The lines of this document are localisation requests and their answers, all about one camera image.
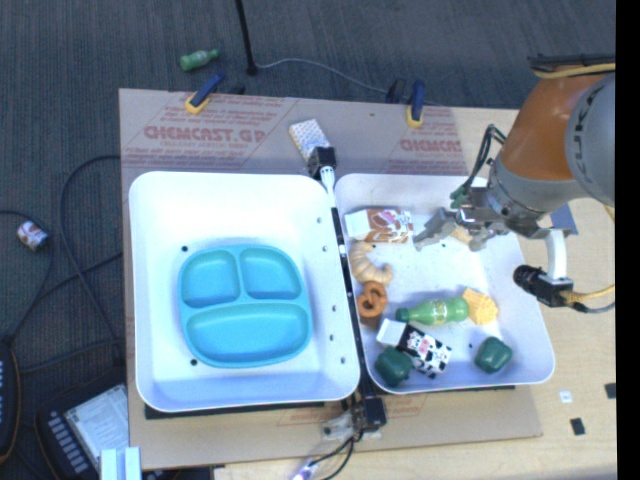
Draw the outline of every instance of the toy food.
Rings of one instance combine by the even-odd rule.
[[[482,342],[474,359],[476,366],[487,373],[500,370],[511,360],[513,351],[495,336],[491,336]]]
[[[378,356],[373,367],[391,388],[409,378],[413,368],[411,358],[394,347],[387,347]]]
[[[344,216],[347,234],[366,242],[405,243],[413,235],[411,214],[399,208],[367,208]]]
[[[467,288],[462,298],[469,304],[469,318],[476,324],[489,324],[497,318],[498,306],[488,295]]]
[[[414,308],[399,308],[396,320],[413,320],[425,325],[440,325],[445,322],[462,322],[469,316],[469,305],[462,297],[445,300],[427,300]]]
[[[378,268],[373,264],[367,254],[373,251],[374,247],[373,244],[361,240],[351,246],[349,250],[351,273],[362,284],[367,281],[377,281],[386,286],[393,279],[393,269],[390,265]]]
[[[406,354],[413,368],[430,379],[445,371],[451,358],[451,347],[412,325],[384,319],[376,340]]]
[[[378,281],[367,281],[356,298],[358,314],[364,318],[380,316],[387,307],[387,290]]]

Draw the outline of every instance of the small box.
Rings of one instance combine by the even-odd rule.
[[[451,358],[451,347],[404,322],[385,319],[377,340],[408,355],[413,367],[430,378],[444,372]]]
[[[367,208],[345,215],[347,235],[371,243],[405,243],[413,235],[408,211],[398,208]]]

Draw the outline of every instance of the croissant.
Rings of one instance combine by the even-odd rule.
[[[367,257],[367,253],[373,251],[374,245],[359,240],[355,242],[349,250],[349,264],[351,265],[351,274],[359,283],[367,281],[377,281],[383,285],[388,285],[393,279],[393,269],[390,265],[384,265],[378,268]]]

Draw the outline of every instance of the blue clamp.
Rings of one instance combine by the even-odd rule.
[[[209,94],[215,91],[224,80],[224,72],[219,71],[207,80],[198,92],[189,98],[184,106],[191,114],[199,114],[209,103]]]
[[[420,128],[423,122],[422,107],[424,107],[424,95],[426,88],[422,80],[416,80],[407,107],[407,124],[412,128]]]

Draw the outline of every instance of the blue plastic plate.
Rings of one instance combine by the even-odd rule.
[[[180,269],[178,303],[189,349],[210,366],[279,363],[311,339],[302,277],[275,247],[233,245],[193,254]]]

